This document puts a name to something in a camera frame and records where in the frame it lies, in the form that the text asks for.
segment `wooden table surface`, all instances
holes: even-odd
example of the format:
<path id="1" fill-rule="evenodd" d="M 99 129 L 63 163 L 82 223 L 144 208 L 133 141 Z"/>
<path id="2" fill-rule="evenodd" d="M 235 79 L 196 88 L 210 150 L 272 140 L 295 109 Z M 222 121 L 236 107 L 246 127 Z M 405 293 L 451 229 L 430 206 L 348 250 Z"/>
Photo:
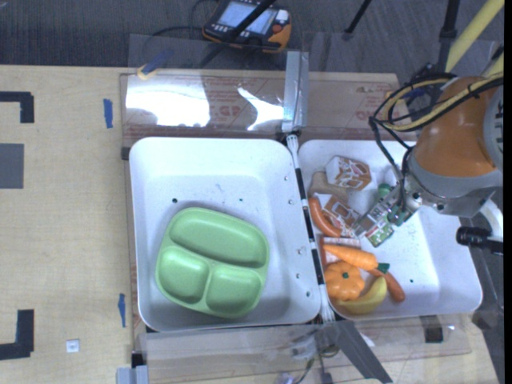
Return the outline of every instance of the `wooden table surface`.
<path id="1" fill-rule="evenodd" d="M 0 189 L 0 344 L 14 342 L 18 310 L 33 309 L 34 352 L 0 361 L 2 383 L 115 383 L 134 348 L 119 77 L 128 69 L 0 66 L 0 90 L 29 91 L 35 123 L 0 102 L 0 143 L 24 144 L 24 186 Z M 103 100 L 113 104 L 106 127 Z M 118 310 L 126 298 L 126 327 Z M 394 382 L 498 382 L 480 330 L 470 351 L 384 362 Z M 79 352 L 66 352 L 78 339 Z M 352 366 L 332 370 L 356 382 Z M 274 382 L 275 374 L 208 382 Z M 313 383 L 313 375 L 304 383 Z"/>

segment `yellow banana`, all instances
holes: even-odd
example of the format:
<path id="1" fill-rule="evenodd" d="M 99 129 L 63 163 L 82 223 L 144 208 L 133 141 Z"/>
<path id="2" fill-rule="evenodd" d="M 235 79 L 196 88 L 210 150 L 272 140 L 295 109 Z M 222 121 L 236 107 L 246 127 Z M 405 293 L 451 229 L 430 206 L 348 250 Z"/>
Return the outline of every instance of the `yellow banana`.
<path id="1" fill-rule="evenodd" d="M 355 300 L 337 300 L 336 303 L 352 314 L 368 314 L 384 301 L 386 293 L 386 280 L 381 276 L 375 280 L 363 296 Z"/>

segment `gray floor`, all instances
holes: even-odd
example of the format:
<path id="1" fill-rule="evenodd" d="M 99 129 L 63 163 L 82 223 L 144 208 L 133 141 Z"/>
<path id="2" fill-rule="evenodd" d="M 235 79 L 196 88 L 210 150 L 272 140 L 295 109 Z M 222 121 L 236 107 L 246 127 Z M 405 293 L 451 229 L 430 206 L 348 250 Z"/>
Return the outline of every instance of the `gray floor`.
<path id="1" fill-rule="evenodd" d="M 0 64 L 127 66 L 130 36 L 169 26 L 200 26 L 214 3 L 197 0 L 0 0 Z M 406 82 L 436 63 L 447 0 L 373 0 L 349 40 L 343 36 L 363 0 L 278 0 L 292 14 L 288 47 L 310 52 L 312 70 L 391 72 Z M 487 0 L 461 0 L 461 33 Z M 196 30 L 175 38 L 201 39 Z M 504 10 L 492 19 L 454 68 L 480 74 L 504 42 Z M 498 197 L 502 204 L 502 194 Z M 504 382 L 503 263 L 488 254 L 486 300 L 475 320 L 483 329 L 498 376 Z"/>

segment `green plate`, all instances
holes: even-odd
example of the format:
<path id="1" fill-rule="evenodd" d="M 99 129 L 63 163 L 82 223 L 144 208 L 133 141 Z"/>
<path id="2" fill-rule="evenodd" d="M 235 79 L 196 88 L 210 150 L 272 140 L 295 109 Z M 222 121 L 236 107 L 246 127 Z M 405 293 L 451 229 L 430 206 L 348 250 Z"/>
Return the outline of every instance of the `green plate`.
<path id="1" fill-rule="evenodd" d="M 258 304 L 268 264 L 269 245 L 259 228 L 214 210 L 187 208 L 166 229 L 155 275 L 172 302 L 239 318 Z"/>

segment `white plastic tray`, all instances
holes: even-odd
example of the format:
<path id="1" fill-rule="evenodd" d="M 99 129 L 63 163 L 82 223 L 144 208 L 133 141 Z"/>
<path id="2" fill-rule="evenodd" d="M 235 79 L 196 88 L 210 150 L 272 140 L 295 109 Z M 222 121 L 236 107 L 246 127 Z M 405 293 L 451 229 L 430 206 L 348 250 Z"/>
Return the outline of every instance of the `white plastic tray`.
<path id="1" fill-rule="evenodd" d="M 395 161 L 400 164 L 405 149 L 397 142 L 384 142 Z M 308 141 L 299 149 L 306 190 L 315 171 L 323 170 L 334 156 L 343 156 L 367 163 L 371 168 L 371 189 L 390 175 L 390 164 L 373 141 Z M 349 203 L 364 213 L 375 190 L 354 191 Z M 394 303 L 387 298 L 373 313 L 351 315 L 348 319 L 369 320 L 404 318 L 432 314 L 467 313 L 482 301 L 482 288 L 469 248 L 455 240 L 460 221 L 441 215 L 428 206 L 420 208 L 406 223 L 379 247 L 374 248 L 362 238 L 362 248 L 376 254 L 380 262 L 388 262 L 393 276 L 401 283 L 406 300 Z"/>
<path id="2" fill-rule="evenodd" d="M 320 309 L 298 184 L 288 150 L 261 139 L 144 138 L 130 152 L 138 306 L 157 331 L 308 322 Z M 163 232 L 187 207 L 205 207 L 256 225 L 270 244 L 256 308 L 217 318 L 167 300 L 154 270 Z"/>

